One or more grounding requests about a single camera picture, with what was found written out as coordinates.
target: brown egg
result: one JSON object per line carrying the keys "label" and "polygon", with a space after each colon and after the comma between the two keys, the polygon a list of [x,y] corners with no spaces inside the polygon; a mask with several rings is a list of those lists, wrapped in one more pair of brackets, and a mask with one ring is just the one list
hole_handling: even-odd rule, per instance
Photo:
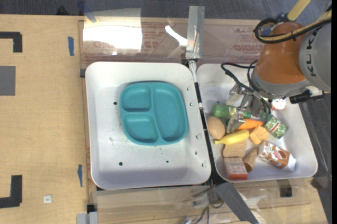
{"label": "brown egg", "polygon": [[217,117],[210,116],[207,119],[207,128],[209,134],[216,140],[221,139],[225,135],[225,125]]}

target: teal divided plate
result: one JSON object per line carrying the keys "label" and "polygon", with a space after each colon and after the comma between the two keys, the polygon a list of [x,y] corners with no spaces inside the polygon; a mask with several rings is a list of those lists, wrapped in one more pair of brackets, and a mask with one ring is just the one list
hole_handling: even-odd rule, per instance
{"label": "teal divided plate", "polygon": [[187,133],[187,115],[179,90],[164,82],[140,82],[120,96],[126,136],[139,145],[169,145]]}

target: gray square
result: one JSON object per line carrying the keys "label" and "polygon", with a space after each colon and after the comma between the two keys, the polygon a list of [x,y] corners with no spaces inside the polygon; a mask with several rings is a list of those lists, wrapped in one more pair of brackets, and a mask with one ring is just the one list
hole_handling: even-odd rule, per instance
{"label": "gray square", "polygon": [[15,96],[15,66],[0,66],[0,96]]}

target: yellow banana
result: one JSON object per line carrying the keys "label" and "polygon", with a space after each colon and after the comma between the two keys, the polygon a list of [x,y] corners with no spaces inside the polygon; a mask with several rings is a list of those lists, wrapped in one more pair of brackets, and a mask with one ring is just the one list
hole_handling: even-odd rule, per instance
{"label": "yellow banana", "polygon": [[233,134],[227,134],[224,137],[222,137],[220,140],[215,140],[215,144],[225,144],[225,145],[231,145],[235,144],[236,142],[241,142],[243,140],[246,140],[249,137],[249,131],[246,129],[239,130]]}

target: black corner marker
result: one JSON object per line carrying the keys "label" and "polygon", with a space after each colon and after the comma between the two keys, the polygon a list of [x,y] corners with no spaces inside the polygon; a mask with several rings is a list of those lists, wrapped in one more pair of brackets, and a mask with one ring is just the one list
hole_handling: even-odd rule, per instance
{"label": "black corner marker", "polygon": [[0,39],[13,39],[13,52],[22,53],[22,34],[20,32],[0,32]]}
{"label": "black corner marker", "polygon": [[0,208],[18,207],[22,202],[22,175],[12,176],[9,197],[0,198]]}

